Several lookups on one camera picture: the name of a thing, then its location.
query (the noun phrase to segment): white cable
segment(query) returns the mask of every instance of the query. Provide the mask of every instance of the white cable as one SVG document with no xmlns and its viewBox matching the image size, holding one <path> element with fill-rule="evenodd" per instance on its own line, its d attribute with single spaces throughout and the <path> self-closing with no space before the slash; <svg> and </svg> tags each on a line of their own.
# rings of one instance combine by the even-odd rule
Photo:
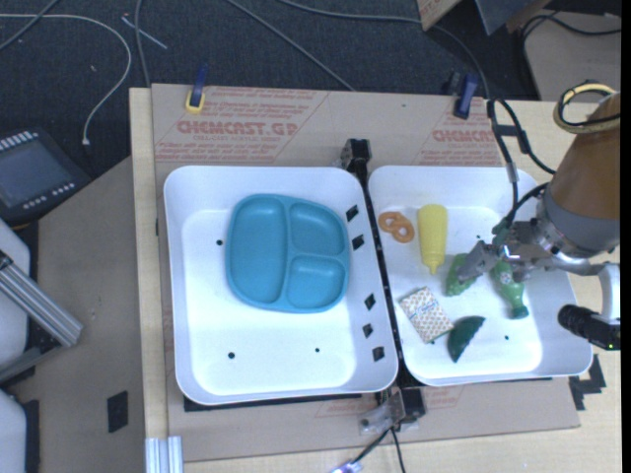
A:
<svg viewBox="0 0 631 473">
<path fill-rule="evenodd" d="M 0 18 L 16 18 L 16 19 L 34 18 L 36 16 L 37 14 L 0 14 Z M 79 20 L 79 21 L 85 21 L 88 23 L 93 23 L 94 25 L 98 25 L 102 28 L 105 28 L 109 32 L 112 32 L 114 35 L 116 35 L 118 40 L 120 40 L 123 47 L 127 51 L 127 66 L 125 67 L 125 71 L 123 72 L 118 82 L 113 86 L 113 88 L 111 88 L 111 90 L 109 90 L 107 94 L 101 99 L 101 101 L 99 101 L 99 103 L 97 103 L 97 105 L 92 109 L 92 111 L 88 115 L 88 118 L 86 119 L 86 122 L 83 126 L 83 140 L 81 141 L 81 143 L 82 145 L 89 147 L 91 144 L 90 144 L 90 139 L 88 138 L 88 127 L 90 126 L 90 123 L 92 122 L 92 119 L 97 113 L 97 111 L 103 106 L 103 104 L 109 99 L 109 97 L 111 97 L 115 93 L 115 91 L 118 88 L 120 88 L 122 83 L 127 78 L 127 75 L 129 74 L 129 70 L 131 69 L 131 49 L 129 48 L 129 45 L 127 44 L 125 39 L 122 37 L 122 35 L 119 32 L 117 32 L 114 28 L 100 21 L 93 20 L 92 18 L 88 18 L 86 16 L 76 16 L 73 14 L 44 14 L 41 17 L 46 18 L 46 19 L 72 19 L 72 20 Z"/>
</svg>

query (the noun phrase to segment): white tray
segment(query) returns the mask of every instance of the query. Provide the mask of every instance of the white tray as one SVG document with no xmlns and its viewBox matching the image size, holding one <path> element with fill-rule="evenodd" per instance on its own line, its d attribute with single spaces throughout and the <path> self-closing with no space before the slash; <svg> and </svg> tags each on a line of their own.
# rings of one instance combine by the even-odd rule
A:
<svg viewBox="0 0 631 473">
<path fill-rule="evenodd" d="M 27 416 L 24 409 L 0 390 L 0 471 L 24 473 L 27 459 Z"/>
<path fill-rule="evenodd" d="M 520 194 L 536 186 L 520 171 Z M 491 241 L 491 229 L 512 206 L 512 188 L 504 169 L 460 167 L 382 167 L 370 177 L 369 188 L 378 216 L 397 211 L 416 225 L 417 210 L 443 204 L 449 213 L 447 257 L 436 275 L 422 264 L 418 230 L 414 240 L 400 243 L 381 232 L 392 297 L 396 303 L 415 288 L 428 286 L 447 316 L 468 315 L 486 320 L 457 363 L 449 356 L 448 335 L 425 344 L 402 309 L 395 306 L 403 357 L 410 372 L 428 385 L 573 375 L 592 362 L 592 347 L 561 327 L 557 314 L 576 298 L 566 273 L 535 272 L 526 282 L 524 301 L 530 314 L 511 319 L 491 277 L 482 275 L 463 294 L 447 297 L 444 287 L 456 254 L 469 252 L 479 239 Z M 517 219 L 534 215 L 526 202 Z"/>
<path fill-rule="evenodd" d="M 335 168 L 192 166 L 173 171 L 164 192 L 175 374 L 186 396 L 216 405 L 377 392 L 392 384 L 398 360 L 354 176 Z M 233 208 L 256 193 L 325 205 L 347 225 L 349 240 L 363 236 L 363 245 L 350 250 L 348 288 L 339 304 L 296 314 L 244 304 L 231 292 L 223 242 Z M 347 222 L 353 206 L 359 213 Z"/>
</svg>

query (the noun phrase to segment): black cable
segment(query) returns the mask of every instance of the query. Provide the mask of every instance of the black cable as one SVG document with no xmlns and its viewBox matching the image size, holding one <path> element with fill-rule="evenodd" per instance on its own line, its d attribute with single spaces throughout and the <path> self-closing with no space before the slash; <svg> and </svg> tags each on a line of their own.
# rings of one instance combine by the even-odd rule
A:
<svg viewBox="0 0 631 473">
<path fill-rule="evenodd" d="M 620 112 L 617 112 L 605 117 L 587 119 L 585 121 L 580 121 L 580 122 L 570 122 L 563 115 L 563 111 L 565 110 L 565 107 L 570 104 L 570 101 L 572 101 L 574 97 L 576 97 L 577 95 L 581 93 L 599 93 L 600 95 L 604 97 L 611 95 L 611 91 L 609 90 L 609 88 L 607 88 L 606 90 L 602 88 L 603 86 L 599 86 L 597 83 L 586 81 L 585 83 L 580 84 L 579 86 L 575 86 L 574 88 L 570 88 L 569 90 L 566 90 L 564 93 L 562 93 L 561 96 L 559 97 L 559 102 L 556 104 L 556 108 L 555 108 L 559 121 L 561 121 L 561 123 L 565 126 L 570 126 L 573 128 L 584 128 L 584 127 L 589 127 L 589 126 L 600 125 L 601 123 L 604 123 L 604 122 L 609 122 L 609 121 L 614 121 L 616 119 L 619 119 Z"/>
<path fill-rule="evenodd" d="M 19 29 L 16 33 L 14 33 L 12 36 L 10 36 L 7 40 L 5 40 L 4 42 L 0 43 L 0 51 L 2 51 L 3 49 L 5 49 L 9 45 L 11 45 L 15 40 L 17 40 L 20 36 L 22 36 L 24 33 L 26 33 L 30 28 L 32 28 L 42 18 L 42 16 L 45 15 L 57 3 L 59 3 L 59 1 L 61 1 L 61 0 L 50 0 L 41 9 L 41 11 L 39 11 L 39 13 L 37 13 L 28 23 L 26 23 L 21 29 Z M 237 6 L 240 10 L 242 10 L 245 13 L 247 13 L 253 19 L 256 19 L 261 24 L 263 24 L 264 26 L 268 27 L 269 30 L 271 30 L 275 34 L 279 35 L 284 40 L 288 41 L 288 43 L 290 43 L 292 46 L 296 47 L 300 52 L 305 54 L 308 58 L 310 58 L 311 61 L 315 62 L 315 64 L 317 64 L 320 68 L 324 69 L 329 75 L 332 75 L 332 77 L 334 77 L 338 82 L 340 82 L 342 85 L 344 85 L 347 89 L 353 90 L 352 87 L 350 85 L 348 85 L 348 83 L 346 83 L 343 79 L 341 79 L 336 74 L 332 73 L 325 65 L 323 65 L 321 62 L 316 60 L 310 53 L 305 51 L 296 42 L 290 40 L 288 37 L 283 35 L 280 31 L 278 31 L 278 30 L 274 29 L 273 27 L 271 27 L 271 25 L 269 25 L 266 22 L 264 22 L 264 20 L 262 20 L 259 17 L 257 17 L 254 13 L 252 13 L 251 11 L 246 9 L 245 7 L 241 6 L 236 1 L 234 1 L 234 0 L 225 0 L 225 1 L 227 1 L 231 5 Z M 337 12 L 332 12 L 332 11 L 324 11 L 324 10 L 320 10 L 320 9 L 314 9 L 314 8 L 308 7 L 306 5 L 302 5 L 302 4 L 299 4 L 299 3 L 296 3 L 296 2 L 292 2 L 290 0 L 276 0 L 276 1 L 278 1 L 280 3 L 283 3 L 285 5 L 289 5 L 291 7 L 294 7 L 296 9 L 300 9 L 300 10 L 303 10 L 303 11 L 306 11 L 306 12 L 310 12 L 310 13 L 313 13 L 313 14 L 319 14 L 319 15 L 323 15 L 323 16 L 328 16 L 328 17 L 331 17 L 331 18 L 350 19 L 350 20 L 356 20 L 356 21 L 382 21 L 382 22 L 397 22 L 397 23 L 410 23 L 410 24 L 414 24 L 414 25 L 422 25 L 420 20 L 413 19 L 413 18 L 404 18 L 404 17 L 397 17 L 397 16 L 371 16 L 371 15 L 344 14 L 344 13 L 337 13 Z M 480 67 L 480 64 L 478 63 L 477 59 L 475 58 L 475 55 L 471 52 L 471 50 L 461 40 L 459 40 L 455 35 L 453 35 L 452 33 L 448 32 L 447 30 L 442 29 L 442 28 L 440 28 L 438 26 L 433 26 L 433 30 L 437 30 L 438 32 L 447 35 L 448 37 L 450 37 L 453 41 L 455 41 L 464 50 L 464 52 L 467 54 L 467 56 L 469 57 L 471 62 L 474 64 L 474 66 L 475 66 L 475 68 L 476 68 L 476 70 L 478 72 L 478 75 L 480 76 L 482 85 L 484 87 L 484 91 L 485 91 L 484 95 L 485 95 L 486 98 L 488 98 L 489 97 L 489 89 L 488 89 L 488 83 L 486 81 L 486 76 L 484 75 L 484 72 L 483 72 L 482 68 Z M 139 38 L 138 38 L 139 34 L 140 34 L 139 31 L 136 30 L 136 39 L 137 39 L 138 42 L 139 42 Z M 140 60 L 141 60 L 141 63 L 144 63 L 144 54 L 141 55 Z M 145 74 L 145 81 L 147 81 L 146 70 L 147 70 L 146 68 L 143 68 L 143 73 Z"/>
<path fill-rule="evenodd" d="M 387 436 L 387 434 L 390 432 L 391 428 L 386 429 L 383 433 L 381 433 L 379 435 L 379 437 L 377 439 L 375 439 L 374 441 L 372 441 L 366 448 L 364 448 L 357 457 L 355 457 L 351 462 L 359 462 L 361 461 L 364 457 L 366 457 L 369 453 L 371 453 L 375 447 L 377 445 L 379 445 L 382 441 L 384 441 L 384 438 Z"/>
<path fill-rule="evenodd" d="M 147 87 L 150 87 L 151 86 L 151 79 L 150 79 L 150 76 L 149 76 L 149 69 L 147 67 L 147 62 L 146 62 L 146 59 L 145 59 L 145 54 L 144 54 L 144 50 L 143 50 L 143 46 L 142 46 L 142 39 L 141 39 L 140 25 L 139 25 L 140 10 L 142 8 L 143 1 L 144 0 L 137 0 L 137 2 L 136 2 L 136 10 L 135 10 L 135 13 L 134 13 L 134 26 L 135 26 L 135 29 L 136 29 L 135 33 L 136 33 L 136 44 L 137 44 L 137 47 L 138 47 L 138 55 L 140 57 L 140 63 L 141 63 L 141 66 L 142 66 L 143 75 L 145 77 L 145 84 L 146 84 Z M 302 46 L 300 46 L 297 42 L 291 40 L 288 36 L 283 34 L 280 30 L 276 29 L 275 27 L 273 27 L 272 25 L 267 23 L 265 20 L 263 20 L 262 18 L 257 16 L 255 13 L 253 13 L 252 11 L 250 11 L 249 9 L 247 9 L 246 7 L 244 7 L 243 5 L 238 3 L 237 1 L 235 1 L 235 0 L 224 0 L 224 1 L 228 2 L 230 5 L 236 7 L 240 11 L 246 13 L 252 19 L 254 19 L 258 23 L 264 25 L 268 30 L 270 30 L 271 32 L 273 32 L 274 34 L 276 34 L 277 36 L 281 37 L 283 40 L 288 42 L 290 45 L 292 45 L 293 47 L 298 49 L 301 53 L 303 53 L 305 56 L 307 56 L 313 63 L 315 63 L 318 67 L 320 67 L 327 74 L 329 74 L 331 77 L 333 77 L 337 82 L 339 82 L 346 89 L 348 89 L 349 91 L 355 91 L 355 89 L 350 84 L 348 84 L 340 76 L 335 74 L 326 65 L 321 63 L 318 59 L 316 59 L 312 54 L 310 54 L 306 49 L 304 49 Z"/>
<path fill-rule="evenodd" d="M 545 22 L 554 23 L 555 25 L 567 30 L 568 32 L 573 32 L 575 34 L 581 34 L 585 36 L 602 36 L 602 35 L 622 33 L 622 29 L 612 29 L 612 30 L 595 31 L 595 32 L 581 30 L 556 18 L 556 15 L 559 14 L 559 12 L 560 11 L 554 11 L 551 14 L 539 14 L 539 15 L 533 16 L 521 26 L 520 32 L 518 33 L 518 41 L 520 45 L 520 55 L 521 55 L 522 64 L 527 63 L 526 62 L 527 38 L 532 34 L 532 32 L 534 32 L 538 27 L 543 25 Z M 532 86 L 534 87 L 534 83 L 532 82 L 531 76 L 530 76 L 530 82 Z"/>
<path fill-rule="evenodd" d="M 497 99 L 489 100 L 486 104 L 486 111 L 491 119 L 491 129 L 493 130 L 493 135 L 495 136 L 495 141 L 497 142 L 498 147 L 500 148 L 500 152 L 502 153 L 502 157 L 504 158 L 504 162 L 507 165 L 507 170 L 509 172 L 509 180 L 511 182 L 511 186 L 513 188 L 513 208 L 517 205 L 519 191 L 517 186 L 517 177 L 513 176 L 515 173 L 515 162 L 513 161 L 513 157 L 509 152 L 508 147 L 506 147 L 506 143 L 502 138 L 502 133 L 499 129 L 499 124 L 497 122 L 497 115 L 495 113 L 495 102 Z"/>
<path fill-rule="evenodd" d="M 538 186 L 536 186 L 533 189 L 531 189 L 528 193 L 526 193 L 520 199 L 520 201 L 515 204 L 515 206 L 511 209 L 511 211 L 504 218 L 507 221 L 507 227 L 509 227 L 513 223 L 513 221 L 515 220 L 515 216 L 517 215 L 517 211 L 520 210 L 520 208 L 527 202 L 527 200 L 529 200 L 530 198 L 532 198 L 534 196 L 538 196 L 539 194 L 541 194 L 543 192 L 543 190 L 547 186 L 548 186 L 548 182 L 545 182 L 543 184 L 539 184 Z"/>
<path fill-rule="evenodd" d="M 551 23 L 554 23 L 555 25 L 558 25 L 561 28 L 564 28 L 565 30 L 569 31 L 569 32 L 573 32 L 575 34 L 581 34 L 581 35 L 587 35 L 587 36 L 601 36 L 601 35 L 612 35 L 612 34 L 621 34 L 622 33 L 622 28 L 616 28 L 616 29 L 612 29 L 612 30 L 603 30 L 603 31 L 588 31 L 588 30 L 582 30 L 576 27 L 573 27 L 572 25 L 568 25 L 566 22 L 558 19 L 555 17 L 556 14 L 558 14 L 559 11 L 556 11 L 552 14 L 539 14 L 537 16 L 533 16 L 532 18 L 530 18 L 528 21 L 526 21 L 526 23 L 523 26 L 523 38 L 524 41 L 526 41 L 526 39 L 528 38 L 528 36 L 534 32 L 534 30 L 539 27 L 540 25 L 542 25 L 545 21 L 549 21 Z M 533 23 L 540 21 L 540 23 L 536 24 L 535 26 L 533 26 L 530 30 L 527 29 L 527 27 L 529 27 L 530 25 L 532 25 Z"/>
<path fill-rule="evenodd" d="M 498 135 L 497 135 L 497 133 L 498 133 L 498 124 L 497 124 L 497 117 L 496 117 L 495 108 L 494 108 L 494 103 L 495 102 L 499 103 L 504 108 L 504 110 L 507 111 L 507 113 L 511 117 L 511 120 L 513 121 L 513 124 L 515 125 L 516 131 L 517 131 L 517 138 L 521 142 L 520 146 L 524 146 L 526 154 L 543 171 L 546 171 L 547 173 L 550 173 L 550 174 L 554 174 L 556 172 L 556 170 L 552 169 L 551 167 L 546 165 L 542 160 L 539 159 L 539 157 L 532 150 L 532 147 L 530 146 L 530 142 L 529 142 L 529 140 L 527 138 L 526 132 L 522 128 L 522 125 L 520 124 L 520 121 L 519 121 L 517 115 L 515 114 L 515 111 L 513 110 L 513 108 L 505 100 L 493 99 L 493 100 L 491 100 L 491 101 L 489 101 L 487 103 L 487 107 L 488 107 L 487 112 L 489 114 L 489 117 L 491 118 L 491 125 L 493 127 L 493 133 L 496 134 L 496 140 L 498 140 L 498 145 L 500 145 L 500 150 L 502 150 L 502 155 L 504 156 L 504 159 L 507 161 L 507 163 L 512 163 L 513 160 L 510 158 L 510 154 L 509 154 L 508 149 L 506 148 L 506 145 L 504 144 L 504 142 L 502 142 L 500 144 L 500 141 L 502 141 L 501 135 L 500 135 L 499 138 L 498 138 Z"/>
<path fill-rule="evenodd" d="M 396 456 L 398 457 L 398 465 L 401 468 L 401 473 L 405 473 L 405 465 L 403 464 L 403 454 L 401 453 L 401 445 L 396 437 L 396 431 L 394 428 L 390 428 L 392 431 L 392 438 L 394 439 L 394 445 L 396 446 Z"/>
</svg>

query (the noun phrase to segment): orange ring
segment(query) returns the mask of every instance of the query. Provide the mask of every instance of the orange ring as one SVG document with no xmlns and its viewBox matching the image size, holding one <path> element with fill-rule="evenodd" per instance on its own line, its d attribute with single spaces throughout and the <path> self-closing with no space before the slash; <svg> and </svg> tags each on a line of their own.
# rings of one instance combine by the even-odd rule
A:
<svg viewBox="0 0 631 473">
<path fill-rule="evenodd" d="M 408 243 L 414 238 L 414 226 L 400 212 L 383 212 L 379 215 L 379 227 L 390 233 L 396 241 Z"/>
</svg>

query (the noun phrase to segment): metal bar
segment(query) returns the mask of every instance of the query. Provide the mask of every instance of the metal bar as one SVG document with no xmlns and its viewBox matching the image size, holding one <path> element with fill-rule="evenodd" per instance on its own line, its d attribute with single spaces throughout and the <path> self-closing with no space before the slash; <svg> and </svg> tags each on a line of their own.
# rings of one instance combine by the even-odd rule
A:
<svg viewBox="0 0 631 473">
<path fill-rule="evenodd" d="M 183 473 L 181 437 L 145 439 L 146 473 Z"/>
<path fill-rule="evenodd" d="M 4 383 L 6 380 L 34 367 L 37 363 L 55 353 L 58 349 L 59 347 L 42 353 L 37 347 L 31 347 L 17 359 L 0 366 L 0 383 Z"/>
<path fill-rule="evenodd" d="M 62 346 L 71 347 L 79 341 L 83 329 L 81 322 L 56 304 L 1 250 L 0 292 L 6 294 Z"/>
</svg>

